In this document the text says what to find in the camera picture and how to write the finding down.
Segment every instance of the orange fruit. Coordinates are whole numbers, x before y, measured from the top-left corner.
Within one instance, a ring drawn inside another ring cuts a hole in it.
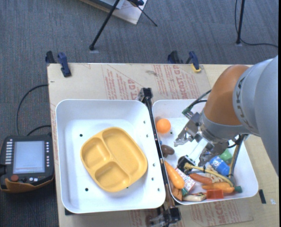
[[[170,131],[171,125],[168,119],[160,119],[156,123],[156,130],[161,134],[165,134]]]

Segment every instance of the wooden table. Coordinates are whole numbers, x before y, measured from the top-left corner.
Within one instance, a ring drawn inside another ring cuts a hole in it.
[[[69,78],[63,77],[60,64],[49,64],[47,67],[48,82],[49,82],[49,95],[51,103],[51,123],[53,134],[53,148],[54,148],[54,161],[55,161],[55,179],[57,189],[58,201],[58,215],[61,227],[94,227],[100,225],[117,226],[131,226],[131,227],[145,227],[145,220],[143,212],[137,211],[120,211],[108,213],[95,213],[95,214],[82,214],[82,215],[66,215],[64,206],[61,201],[60,195],[60,169],[57,154],[57,136],[56,136],[56,121],[55,121],[55,108],[57,103],[67,98],[79,99],[114,99],[117,95],[112,94],[110,85],[118,83],[120,93],[118,99],[133,99],[135,92],[139,87],[156,87],[159,93],[154,92],[153,95],[156,100],[169,99],[167,88],[163,88],[160,84],[165,80],[171,81],[170,77],[176,77],[175,74],[183,75],[184,81],[183,90],[179,84],[180,90],[172,93],[173,99],[183,99],[181,97],[187,96],[188,99],[196,98],[202,92],[209,90],[220,76],[220,74],[230,65],[201,65],[202,72],[197,75],[192,72],[191,68],[185,64],[178,65],[153,65],[153,64],[89,64],[89,63],[70,63],[72,76]],[[159,80],[158,75],[163,75],[165,79]],[[182,81],[176,81],[176,84],[169,84],[171,91],[173,86]],[[122,90],[129,90],[129,93],[124,93]],[[186,94],[185,91],[192,91],[192,94]],[[217,224],[226,227],[230,226],[263,226],[274,227],[280,225],[279,220],[279,178],[268,158],[264,149],[263,143],[259,137],[250,136],[245,141],[245,146],[251,160],[256,178],[258,180],[259,189],[263,190],[266,203],[263,204],[260,195],[257,193],[254,197],[234,200],[234,206],[242,213],[243,218],[232,222],[221,222],[215,220]],[[184,206],[180,207],[182,220],[173,226],[187,227],[187,226],[211,226],[206,222],[207,216],[201,216],[201,222],[194,219],[190,215],[190,209]]]

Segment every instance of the button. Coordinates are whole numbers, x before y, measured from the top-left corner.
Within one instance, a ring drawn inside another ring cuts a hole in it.
[[[14,174],[10,177],[10,180],[13,182],[17,182],[18,181],[18,175]]]

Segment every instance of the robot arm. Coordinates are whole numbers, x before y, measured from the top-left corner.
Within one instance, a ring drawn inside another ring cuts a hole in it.
[[[200,115],[191,113],[188,118],[174,146],[205,139],[199,166],[223,153],[229,140],[241,134],[254,134],[261,137],[279,175],[278,56],[252,67],[228,67],[215,82]]]

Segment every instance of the yellow plate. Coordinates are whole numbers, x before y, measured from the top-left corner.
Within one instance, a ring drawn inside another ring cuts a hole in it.
[[[147,159],[133,138],[118,127],[100,131],[80,150],[90,176],[104,190],[118,192],[136,182],[147,170]]]

